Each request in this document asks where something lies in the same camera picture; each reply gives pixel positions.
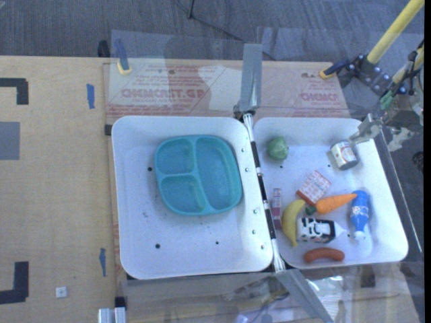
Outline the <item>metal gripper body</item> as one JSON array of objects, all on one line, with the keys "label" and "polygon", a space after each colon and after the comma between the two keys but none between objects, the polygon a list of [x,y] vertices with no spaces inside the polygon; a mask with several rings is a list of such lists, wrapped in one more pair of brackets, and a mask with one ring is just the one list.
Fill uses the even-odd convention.
[{"label": "metal gripper body", "polygon": [[421,135],[424,129],[420,117],[412,110],[392,108],[385,112],[382,121],[393,136],[387,145],[389,151],[401,149],[405,141]]}]

